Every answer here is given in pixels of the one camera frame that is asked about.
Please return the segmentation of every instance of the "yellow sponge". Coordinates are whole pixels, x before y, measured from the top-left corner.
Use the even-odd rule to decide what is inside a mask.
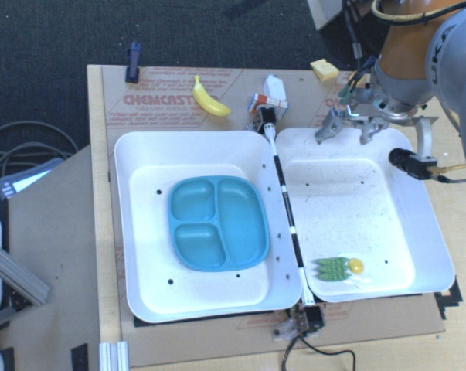
[[[325,59],[316,60],[310,63],[310,66],[322,83],[336,78],[339,74],[339,69],[327,62]]]

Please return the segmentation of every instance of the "yellow round object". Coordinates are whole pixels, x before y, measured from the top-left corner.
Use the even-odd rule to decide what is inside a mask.
[[[348,268],[353,274],[361,274],[363,272],[363,262],[358,258],[352,258],[348,261]]]

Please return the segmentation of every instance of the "table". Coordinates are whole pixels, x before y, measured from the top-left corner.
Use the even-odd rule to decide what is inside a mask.
[[[98,65],[87,67],[100,341],[119,342],[123,339],[123,329],[117,289],[111,188],[107,181],[109,158],[103,68],[104,66]],[[250,72],[244,70],[244,73],[248,75]],[[297,74],[293,70],[289,72],[279,70],[275,73],[292,77],[296,77]],[[293,81],[297,84],[298,98],[303,97],[305,89],[310,90],[310,92],[313,92],[313,88],[320,89],[320,87],[328,90],[326,85],[317,83],[315,75],[310,77],[306,71],[299,73],[303,74],[303,79],[312,78],[313,83],[306,80],[304,82],[296,81],[297,78],[294,78]],[[464,163],[461,141],[436,100],[430,102],[427,115],[440,118],[434,124],[434,154],[439,159],[439,165]],[[295,124],[304,126],[306,122],[300,119]],[[414,129],[400,129],[410,139],[412,145],[415,145]],[[444,322],[444,333],[334,345],[325,348],[327,350],[354,350],[359,369],[377,370],[382,369],[383,366],[394,369],[451,369],[452,367],[466,369],[466,184],[445,185],[438,182],[427,182],[426,186],[456,268],[457,281],[463,301],[458,308],[446,310],[447,320]],[[178,352],[180,348],[177,346],[173,350]],[[143,366],[138,367],[138,369],[280,369],[282,355],[283,352],[278,350],[245,356]],[[314,355],[309,349],[300,349],[290,354],[288,365],[290,368],[299,370],[316,369],[317,367],[321,369],[341,369],[342,367],[351,369],[351,359],[349,356]]]

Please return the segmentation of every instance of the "blue plate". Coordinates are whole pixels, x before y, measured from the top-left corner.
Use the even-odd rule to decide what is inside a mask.
[[[179,259],[198,271],[259,264],[269,250],[264,205],[255,187],[234,176],[202,176],[176,184],[168,218]]]

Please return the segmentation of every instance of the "banana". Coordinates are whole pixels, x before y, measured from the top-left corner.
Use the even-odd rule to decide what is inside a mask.
[[[206,89],[200,83],[200,76],[195,76],[195,86],[193,87],[193,99],[207,113],[216,115],[217,117],[225,117],[231,114],[231,109],[225,104],[213,99]]]

